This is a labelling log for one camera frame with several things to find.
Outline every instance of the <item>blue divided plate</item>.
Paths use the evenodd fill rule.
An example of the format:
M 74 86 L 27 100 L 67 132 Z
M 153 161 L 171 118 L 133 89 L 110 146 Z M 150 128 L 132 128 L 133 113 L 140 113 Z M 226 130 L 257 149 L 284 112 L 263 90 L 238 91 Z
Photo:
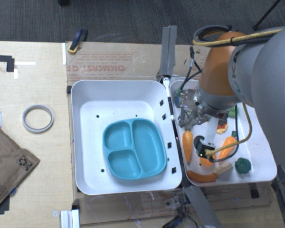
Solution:
M 161 173 L 166 151 L 157 126 L 143 118 L 112 123 L 103 133 L 104 153 L 111 173 L 137 180 Z

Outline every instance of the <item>qr code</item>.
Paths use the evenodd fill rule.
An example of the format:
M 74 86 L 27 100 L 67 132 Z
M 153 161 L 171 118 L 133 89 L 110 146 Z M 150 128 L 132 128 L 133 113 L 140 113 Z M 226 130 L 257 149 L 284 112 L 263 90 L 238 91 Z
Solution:
M 17 163 L 26 171 L 28 171 L 33 166 L 33 162 L 28 160 L 25 155 L 22 155 L 22 157 L 17 160 Z

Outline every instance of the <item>carrot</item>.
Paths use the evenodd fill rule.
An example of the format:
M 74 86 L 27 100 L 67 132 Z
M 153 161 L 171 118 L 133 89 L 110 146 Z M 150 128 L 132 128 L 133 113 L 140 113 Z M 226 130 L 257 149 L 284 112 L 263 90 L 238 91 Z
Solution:
M 214 154 L 214 155 L 212 156 L 212 158 L 216 160 L 216 159 L 217 159 L 217 156 Z M 205 158 L 202 158 L 202 157 L 199 158 L 199 161 L 200 161 L 200 163 L 201 163 L 202 165 L 204 165 L 204 166 L 211 166 L 211 165 L 214 165 L 213 162 L 210 162 L 208 159 L 205 159 Z
M 217 179 L 216 174 L 209 174 L 209 175 L 201 175 L 194 171 L 187 171 L 187 176 L 192 180 L 196 182 L 213 182 Z
M 189 164 L 191 161 L 192 145 L 193 145 L 193 134 L 191 133 L 190 130 L 186 130 L 182 135 L 182 148 L 185 153 L 187 164 Z
M 223 146 L 226 146 L 228 144 L 231 144 L 231 143 L 235 143 L 237 140 L 235 139 L 235 137 L 233 136 L 229 136 L 225 141 L 224 141 L 224 144 Z M 219 158 L 218 159 L 222 159 L 222 158 L 225 158 L 229 155 L 229 153 L 233 150 L 234 146 L 232 147 L 229 147 L 229 148 L 226 148 L 224 150 L 221 150 L 219 152 Z

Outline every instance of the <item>light wood surface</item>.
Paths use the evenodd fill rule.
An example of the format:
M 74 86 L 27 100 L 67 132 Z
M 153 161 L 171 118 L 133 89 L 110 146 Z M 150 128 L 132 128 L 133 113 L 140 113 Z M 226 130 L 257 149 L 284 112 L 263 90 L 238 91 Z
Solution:
M 73 179 L 70 148 L 67 70 L 63 65 L 61 43 L 2 42 L 0 55 L 15 61 L 36 62 L 35 66 L 18 66 L 18 79 L 6 72 L 0 62 L 0 110 L 2 130 L 41 159 L 36 169 L 19 185 L 10 198 L 10 208 L 0 215 L 0 228 L 58 228 L 55 210 L 70 210 Z M 54 113 L 54 124 L 42 134 L 28 132 L 22 125 L 23 111 L 34 104 L 47 105 Z M 49 117 L 41 111 L 28 115 L 34 127 L 47 124 Z M 225 228 L 285 227 L 276 196 L 268 189 L 270 203 L 257 207 L 218 210 L 216 215 Z M 197 214 L 191 214 L 199 222 Z M 173 217 L 150 218 L 83 227 L 152 227 L 161 228 Z

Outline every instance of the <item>gray floor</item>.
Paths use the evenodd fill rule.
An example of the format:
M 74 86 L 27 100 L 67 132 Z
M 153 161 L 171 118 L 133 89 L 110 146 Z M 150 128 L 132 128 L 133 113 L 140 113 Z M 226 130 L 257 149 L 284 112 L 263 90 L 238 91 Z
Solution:
M 0 40 L 64 42 L 80 28 L 87 41 L 161 44 L 162 27 L 177 25 L 177 44 L 191 44 L 193 33 L 208 25 L 232 25 L 243 33 L 276 0 L 0 0 Z M 285 26 L 285 0 L 259 30 Z

